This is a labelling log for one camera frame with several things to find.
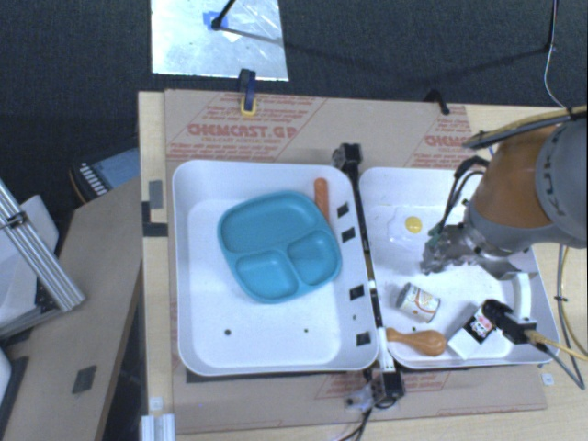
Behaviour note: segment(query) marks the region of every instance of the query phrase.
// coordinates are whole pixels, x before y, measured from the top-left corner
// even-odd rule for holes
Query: food can
[[[422,322],[431,322],[440,304],[441,299],[417,288],[412,283],[406,283],[396,299],[397,309],[416,317]]]

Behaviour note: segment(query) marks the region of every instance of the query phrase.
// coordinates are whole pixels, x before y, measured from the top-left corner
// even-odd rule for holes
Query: black clamp
[[[255,71],[242,69],[241,73],[239,73],[237,89],[242,94],[241,114],[244,116],[254,116],[257,111],[257,101],[255,100]]]
[[[492,324],[503,331],[503,335],[515,345],[529,343],[525,332],[536,330],[537,323],[528,321],[518,322],[513,315],[513,310],[498,300],[488,299],[482,306],[481,311]]]

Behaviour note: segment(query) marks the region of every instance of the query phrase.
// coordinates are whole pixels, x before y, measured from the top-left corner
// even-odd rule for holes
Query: blue plastic plate
[[[297,298],[341,270],[329,224],[309,198],[294,191],[253,198],[227,210],[218,232],[235,279],[261,302]]]

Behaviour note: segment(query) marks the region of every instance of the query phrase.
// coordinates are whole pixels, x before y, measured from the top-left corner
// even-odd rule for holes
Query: cardboard sheet
[[[436,104],[258,95],[257,115],[244,118],[234,93],[167,91],[167,185],[184,161],[198,158],[329,164],[343,142],[359,142],[372,166],[455,168],[470,153],[466,109]],[[179,434],[261,427],[348,423],[358,412],[345,396],[365,384],[360,372],[272,377],[201,378],[177,355],[173,206],[167,191],[174,413]],[[374,419],[539,410],[547,407],[535,367],[414,372],[407,394]]]

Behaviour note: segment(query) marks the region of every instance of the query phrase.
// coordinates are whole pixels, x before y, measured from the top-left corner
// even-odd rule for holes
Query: wooden table
[[[365,102],[366,112],[369,104]],[[414,103],[417,112],[424,104]],[[465,106],[472,130],[491,130],[525,116],[546,111],[533,107]],[[165,132],[164,94],[141,93],[139,97],[141,143],[141,200],[148,202],[153,182],[163,182],[165,191]],[[332,139],[333,147],[348,139]],[[164,200],[149,211],[153,223],[167,222]],[[537,260],[548,291],[555,295],[557,246],[552,244],[535,247]],[[143,279],[146,321],[147,393],[150,398],[150,415],[158,416],[174,412],[172,363],[170,358],[170,301],[169,301],[168,242],[165,236],[145,237],[143,240]],[[571,250],[565,270],[568,284],[566,305],[571,324],[586,345],[586,251]],[[555,300],[552,308],[556,309]],[[411,439],[584,439],[588,433],[588,398],[586,392],[576,388],[573,382],[555,364],[540,373],[550,373],[555,384],[544,388],[548,409],[546,411],[495,413],[458,417],[372,422],[362,439],[402,439],[410,433]],[[329,440],[338,439],[353,429],[353,424],[315,425],[279,429],[256,429],[199,435],[178,435],[181,441],[205,440]]]
[[[28,363],[5,441],[102,440],[139,301],[139,186],[132,180],[73,215],[60,263],[86,299],[6,349]],[[85,369],[94,378],[73,393]]]

